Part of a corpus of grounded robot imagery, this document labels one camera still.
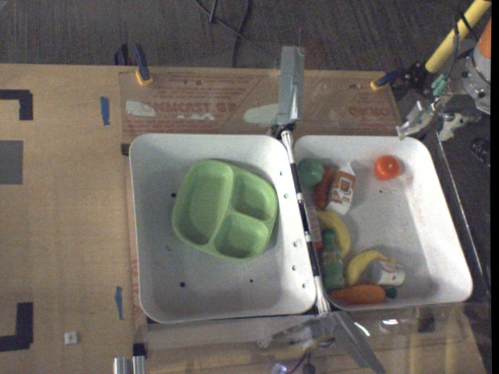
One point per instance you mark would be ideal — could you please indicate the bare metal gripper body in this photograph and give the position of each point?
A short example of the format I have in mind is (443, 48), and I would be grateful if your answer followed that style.
(473, 96)

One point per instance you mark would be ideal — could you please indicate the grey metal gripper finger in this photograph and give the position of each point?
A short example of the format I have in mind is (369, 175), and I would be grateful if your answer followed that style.
(418, 118)
(450, 125)

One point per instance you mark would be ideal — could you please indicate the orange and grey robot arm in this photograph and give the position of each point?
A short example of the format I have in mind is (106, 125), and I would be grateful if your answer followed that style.
(485, 49)

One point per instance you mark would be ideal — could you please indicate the orange round doughnut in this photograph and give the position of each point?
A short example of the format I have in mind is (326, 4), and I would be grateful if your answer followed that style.
(386, 167)

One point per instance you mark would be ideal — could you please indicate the white and brown carton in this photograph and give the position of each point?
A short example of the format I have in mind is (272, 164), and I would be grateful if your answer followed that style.
(342, 191)

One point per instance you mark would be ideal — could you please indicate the white plastic tray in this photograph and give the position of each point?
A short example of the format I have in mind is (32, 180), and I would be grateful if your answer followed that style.
(218, 286)
(425, 240)

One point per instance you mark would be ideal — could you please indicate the green broccoli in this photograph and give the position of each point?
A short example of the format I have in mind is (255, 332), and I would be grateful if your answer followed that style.
(310, 172)

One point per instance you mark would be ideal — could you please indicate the orange-red sausage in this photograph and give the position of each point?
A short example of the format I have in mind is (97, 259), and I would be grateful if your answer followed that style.
(323, 193)

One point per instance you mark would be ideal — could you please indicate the yellow banana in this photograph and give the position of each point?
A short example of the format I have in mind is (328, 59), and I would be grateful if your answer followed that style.
(360, 265)
(339, 228)

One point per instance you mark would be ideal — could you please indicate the thin black and white rod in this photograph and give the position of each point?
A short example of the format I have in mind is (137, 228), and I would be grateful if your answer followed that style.
(301, 201)

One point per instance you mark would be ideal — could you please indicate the white can with red print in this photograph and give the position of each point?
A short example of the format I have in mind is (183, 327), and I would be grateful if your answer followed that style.
(390, 276)

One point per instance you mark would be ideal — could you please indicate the green plastic bottle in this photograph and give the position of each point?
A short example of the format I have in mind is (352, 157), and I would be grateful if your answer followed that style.
(332, 265)

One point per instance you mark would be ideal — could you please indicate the orange carrot with green tip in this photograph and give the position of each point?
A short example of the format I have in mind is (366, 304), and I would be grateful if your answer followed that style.
(358, 294)

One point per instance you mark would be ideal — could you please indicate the brown cardboard board, red print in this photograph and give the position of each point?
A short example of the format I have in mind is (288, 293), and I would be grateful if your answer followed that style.
(195, 107)

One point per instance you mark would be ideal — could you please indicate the green divided plate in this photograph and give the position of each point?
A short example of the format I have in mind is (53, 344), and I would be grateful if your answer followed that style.
(210, 201)

